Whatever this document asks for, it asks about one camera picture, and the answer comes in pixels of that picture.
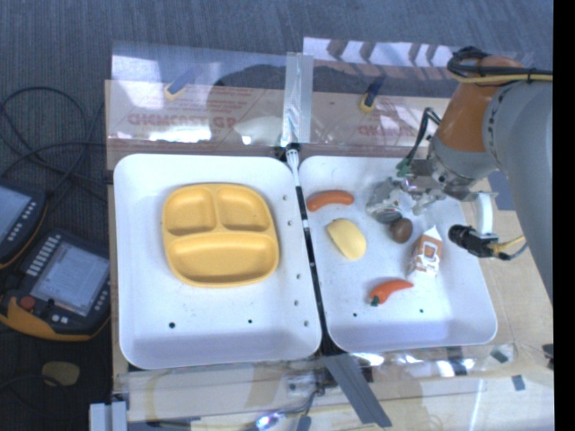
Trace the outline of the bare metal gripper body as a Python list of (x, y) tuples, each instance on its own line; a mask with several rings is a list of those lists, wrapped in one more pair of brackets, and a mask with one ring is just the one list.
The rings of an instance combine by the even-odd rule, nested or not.
[(471, 202), (478, 198), (472, 190), (477, 170), (465, 159), (446, 161), (439, 156), (402, 159), (402, 189), (421, 203), (445, 198)]

